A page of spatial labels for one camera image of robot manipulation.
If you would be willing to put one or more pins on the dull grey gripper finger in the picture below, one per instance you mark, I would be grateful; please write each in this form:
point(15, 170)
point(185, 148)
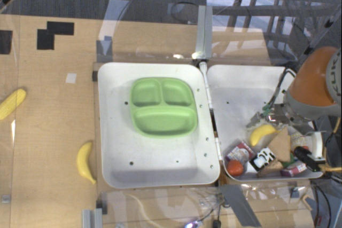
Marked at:
point(255, 119)

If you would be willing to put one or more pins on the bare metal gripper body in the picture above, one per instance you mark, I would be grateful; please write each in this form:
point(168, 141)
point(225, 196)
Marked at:
point(279, 114)

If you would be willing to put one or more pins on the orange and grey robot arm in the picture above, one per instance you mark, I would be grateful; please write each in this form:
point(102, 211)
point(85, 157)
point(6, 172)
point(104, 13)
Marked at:
point(310, 80)

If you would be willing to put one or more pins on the yellow banana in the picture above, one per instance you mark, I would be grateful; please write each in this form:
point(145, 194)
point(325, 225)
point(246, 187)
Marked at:
point(84, 163)
point(260, 133)

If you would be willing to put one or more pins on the white printed bottle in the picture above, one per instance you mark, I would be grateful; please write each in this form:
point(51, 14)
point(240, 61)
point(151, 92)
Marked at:
point(298, 138)

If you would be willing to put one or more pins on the brown bread slice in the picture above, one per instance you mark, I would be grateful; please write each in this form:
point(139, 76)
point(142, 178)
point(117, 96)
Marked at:
point(281, 145)
point(271, 168)

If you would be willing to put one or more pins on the pink and white packet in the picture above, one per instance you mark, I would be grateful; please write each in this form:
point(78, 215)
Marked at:
point(239, 152)

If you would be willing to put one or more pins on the white plastic tray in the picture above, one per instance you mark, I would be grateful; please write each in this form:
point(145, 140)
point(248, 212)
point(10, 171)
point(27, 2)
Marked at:
point(115, 146)
point(235, 88)

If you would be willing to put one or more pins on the black and white carton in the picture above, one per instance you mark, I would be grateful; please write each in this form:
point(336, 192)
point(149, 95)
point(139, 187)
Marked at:
point(260, 160)

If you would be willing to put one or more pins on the green toy vegetable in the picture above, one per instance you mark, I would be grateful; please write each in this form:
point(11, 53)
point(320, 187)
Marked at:
point(290, 160)

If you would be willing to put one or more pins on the red tomato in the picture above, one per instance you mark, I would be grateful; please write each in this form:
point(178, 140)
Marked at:
point(235, 167)

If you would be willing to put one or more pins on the thin black and white rod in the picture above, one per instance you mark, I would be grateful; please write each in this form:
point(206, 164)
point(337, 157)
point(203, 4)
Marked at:
point(208, 90)

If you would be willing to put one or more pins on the purple packet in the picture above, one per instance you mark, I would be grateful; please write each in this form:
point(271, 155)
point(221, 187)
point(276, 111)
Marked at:
point(294, 170)

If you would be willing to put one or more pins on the green divided plate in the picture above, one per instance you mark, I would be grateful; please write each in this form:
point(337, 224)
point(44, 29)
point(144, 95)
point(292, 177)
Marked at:
point(164, 118)

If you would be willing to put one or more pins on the yellow corn cob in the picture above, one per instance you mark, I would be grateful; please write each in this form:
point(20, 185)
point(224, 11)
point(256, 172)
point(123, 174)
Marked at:
point(12, 104)

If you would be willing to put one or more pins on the black cylinder on white bracket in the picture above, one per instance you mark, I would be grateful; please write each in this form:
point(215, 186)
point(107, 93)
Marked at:
point(307, 156)

